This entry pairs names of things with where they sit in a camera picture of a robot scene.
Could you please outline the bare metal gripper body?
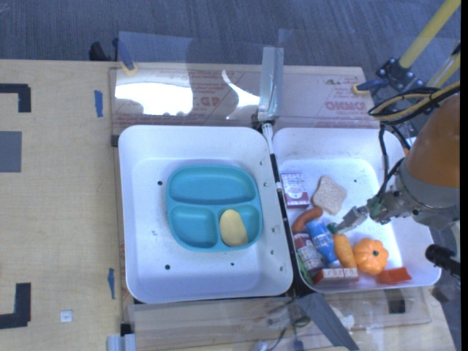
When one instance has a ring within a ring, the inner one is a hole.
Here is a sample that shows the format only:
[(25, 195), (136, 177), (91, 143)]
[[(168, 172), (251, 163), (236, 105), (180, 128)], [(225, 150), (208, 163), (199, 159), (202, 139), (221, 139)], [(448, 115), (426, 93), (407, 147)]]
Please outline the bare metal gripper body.
[(390, 190), (367, 200), (369, 217), (379, 224), (387, 224), (392, 218), (408, 217), (416, 206), (416, 200), (403, 190)]

